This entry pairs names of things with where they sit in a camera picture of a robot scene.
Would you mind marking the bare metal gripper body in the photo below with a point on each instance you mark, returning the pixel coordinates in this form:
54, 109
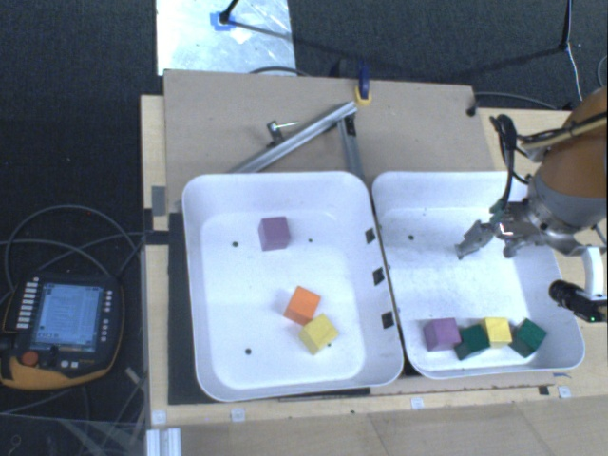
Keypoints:
525, 228

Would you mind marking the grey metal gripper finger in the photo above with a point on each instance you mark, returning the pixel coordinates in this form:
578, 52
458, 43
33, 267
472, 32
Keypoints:
472, 240
514, 249

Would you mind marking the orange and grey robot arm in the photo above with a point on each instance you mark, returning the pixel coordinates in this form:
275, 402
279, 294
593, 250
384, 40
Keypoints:
575, 169

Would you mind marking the white plastic tray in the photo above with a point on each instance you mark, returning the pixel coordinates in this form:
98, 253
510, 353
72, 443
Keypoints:
266, 273
456, 283

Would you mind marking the yellow cube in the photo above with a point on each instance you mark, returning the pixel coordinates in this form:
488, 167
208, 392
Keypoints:
497, 331
318, 333

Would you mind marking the green cube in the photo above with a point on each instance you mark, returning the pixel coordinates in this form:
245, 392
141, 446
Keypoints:
529, 336
474, 339

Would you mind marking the purple cube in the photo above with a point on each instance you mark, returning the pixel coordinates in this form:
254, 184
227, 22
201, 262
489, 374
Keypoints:
441, 334
274, 233

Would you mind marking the orange cube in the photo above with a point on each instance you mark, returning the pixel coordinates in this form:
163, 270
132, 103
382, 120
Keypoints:
303, 303

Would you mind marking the black cylinder on white bracket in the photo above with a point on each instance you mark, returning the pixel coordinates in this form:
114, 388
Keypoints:
577, 299

